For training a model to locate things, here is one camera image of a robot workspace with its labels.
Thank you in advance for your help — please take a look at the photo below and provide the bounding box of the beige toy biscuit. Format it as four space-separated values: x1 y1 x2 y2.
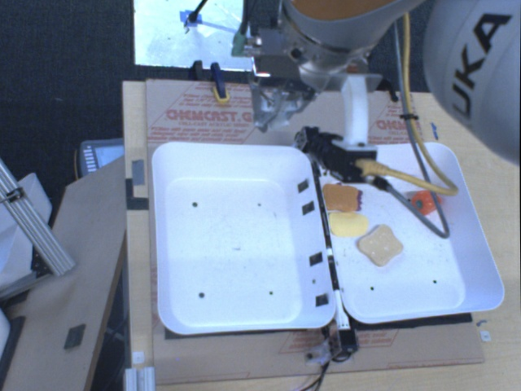
357 223 405 268

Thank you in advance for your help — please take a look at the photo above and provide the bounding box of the black cylinder on white bracket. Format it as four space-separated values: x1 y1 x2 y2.
294 73 383 185

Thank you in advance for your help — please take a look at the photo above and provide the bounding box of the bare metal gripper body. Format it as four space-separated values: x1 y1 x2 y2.
249 27 354 97

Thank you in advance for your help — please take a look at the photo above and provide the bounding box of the yellow toy potato chip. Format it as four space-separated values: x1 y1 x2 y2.
328 211 370 239

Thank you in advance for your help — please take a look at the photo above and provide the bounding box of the white plastic tray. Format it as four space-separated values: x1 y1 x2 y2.
151 141 339 336
312 141 506 326

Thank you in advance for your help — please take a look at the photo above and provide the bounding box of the brown cardboard board red print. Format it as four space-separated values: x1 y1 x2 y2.
144 78 486 386

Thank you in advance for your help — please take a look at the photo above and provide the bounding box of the orange toy carrot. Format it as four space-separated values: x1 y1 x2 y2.
409 190 443 216

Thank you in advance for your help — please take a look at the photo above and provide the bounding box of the black block with thin wires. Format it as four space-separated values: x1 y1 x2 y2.
325 327 360 362

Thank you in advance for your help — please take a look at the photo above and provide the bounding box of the brown toast with purple jam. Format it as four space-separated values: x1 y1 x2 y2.
322 182 365 213

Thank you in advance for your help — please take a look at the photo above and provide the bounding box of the thin black and white rod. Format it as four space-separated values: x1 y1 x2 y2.
309 152 349 330

